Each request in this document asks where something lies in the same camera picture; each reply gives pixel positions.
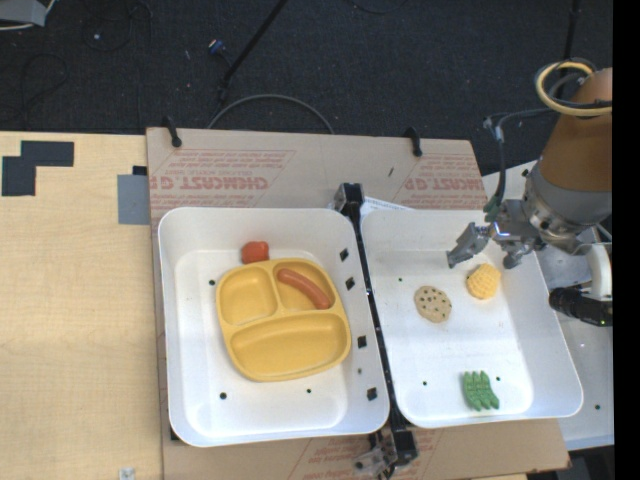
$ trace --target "white tray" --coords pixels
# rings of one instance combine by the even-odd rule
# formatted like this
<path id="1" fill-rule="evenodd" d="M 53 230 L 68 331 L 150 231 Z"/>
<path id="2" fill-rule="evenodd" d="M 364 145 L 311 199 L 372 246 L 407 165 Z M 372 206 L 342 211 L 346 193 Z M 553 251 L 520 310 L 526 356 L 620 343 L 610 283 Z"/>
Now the white tray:
<path id="1" fill-rule="evenodd" d="M 479 211 L 373 211 L 362 223 L 374 297 L 398 407 L 413 424 L 447 427 L 490 421 L 558 418 L 582 405 L 573 365 L 536 256 L 505 270 L 494 242 L 450 269 L 446 251 Z M 490 300 L 472 297 L 466 277 L 481 263 L 500 269 Z M 413 301 L 424 285 L 451 299 L 449 319 L 434 324 Z M 464 398 L 461 376 L 485 371 L 499 409 L 480 412 Z"/>
<path id="2" fill-rule="evenodd" d="M 331 276 L 351 329 L 342 363 L 281 382 L 254 382 L 234 368 L 210 281 L 240 266 L 240 249 L 252 240 L 268 242 L 272 259 L 305 258 Z M 384 425 L 389 398 L 355 233 L 345 217 L 326 209 L 178 208 L 161 220 L 158 241 L 169 417 L 180 439 L 208 447 L 367 434 Z M 359 347 L 363 336 L 367 344 Z"/>

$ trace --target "white cable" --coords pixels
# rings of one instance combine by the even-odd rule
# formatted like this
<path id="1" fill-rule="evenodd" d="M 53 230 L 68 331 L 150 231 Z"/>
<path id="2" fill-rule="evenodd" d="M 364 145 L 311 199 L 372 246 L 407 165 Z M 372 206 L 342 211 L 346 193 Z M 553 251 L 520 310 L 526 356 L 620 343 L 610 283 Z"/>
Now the white cable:
<path id="1" fill-rule="evenodd" d="M 47 16 L 49 16 L 49 13 L 51 12 L 51 9 L 53 9 L 53 5 L 57 2 L 58 0 L 49 0 L 49 5 L 47 6 L 44 15 L 45 18 Z M 10 25 L 8 27 L 0 27 L 0 32 L 4 32 L 4 31 L 8 31 L 8 30 L 24 30 L 27 28 L 31 28 L 33 27 L 33 23 L 25 23 L 24 25 Z"/>

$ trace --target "yellow cable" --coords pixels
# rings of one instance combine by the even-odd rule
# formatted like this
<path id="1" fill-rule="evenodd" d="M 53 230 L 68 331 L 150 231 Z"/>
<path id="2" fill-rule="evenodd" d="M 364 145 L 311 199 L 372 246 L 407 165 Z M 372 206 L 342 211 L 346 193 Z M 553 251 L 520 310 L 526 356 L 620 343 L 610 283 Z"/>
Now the yellow cable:
<path id="1" fill-rule="evenodd" d="M 611 106 L 602 107 L 602 108 L 573 108 L 573 107 L 562 105 L 557 101 L 552 100 L 544 90 L 544 81 L 546 80 L 549 73 L 551 73 L 552 71 L 555 71 L 556 69 L 563 69 L 563 68 L 579 69 L 580 71 L 582 71 L 587 75 L 590 75 L 593 73 L 593 70 L 586 64 L 583 64 L 582 62 L 564 61 L 564 62 L 557 62 L 555 64 L 549 64 L 540 72 L 540 74 L 536 78 L 536 92 L 538 93 L 538 96 L 540 97 L 542 102 L 547 107 L 555 110 L 556 112 L 560 112 L 561 114 L 568 114 L 570 116 L 576 116 L 576 117 L 596 117 L 604 114 L 609 114 L 611 112 L 612 110 Z"/>

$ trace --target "wooden surface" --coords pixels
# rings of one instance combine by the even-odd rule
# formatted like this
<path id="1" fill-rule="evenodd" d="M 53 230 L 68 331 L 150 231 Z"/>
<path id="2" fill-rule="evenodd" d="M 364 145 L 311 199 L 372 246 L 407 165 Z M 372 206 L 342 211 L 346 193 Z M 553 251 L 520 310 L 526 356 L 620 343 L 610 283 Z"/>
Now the wooden surface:
<path id="1" fill-rule="evenodd" d="M 0 133 L 0 156 L 23 138 Z M 74 141 L 75 163 L 0 197 L 0 477 L 160 478 L 150 232 L 117 207 L 144 137 L 28 139 Z"/>

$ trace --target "yellow plate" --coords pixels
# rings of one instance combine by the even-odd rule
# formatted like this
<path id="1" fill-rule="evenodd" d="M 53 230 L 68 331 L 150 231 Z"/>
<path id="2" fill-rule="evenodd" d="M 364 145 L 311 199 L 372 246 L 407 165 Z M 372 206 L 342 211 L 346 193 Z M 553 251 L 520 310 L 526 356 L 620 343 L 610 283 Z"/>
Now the yellow plate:
<path id="1" fill-rule="evenodd" d="M 278 280 L 282 269 L 312 281 L 329 299 L 316 309 L 300 289 Z M 260 261 L 227 272 L 216 308 L 233 364 L 255 381 L 305 377 L 341 363 L 351 349 L 349 321 L 327 272 L 302 258 Z"/>

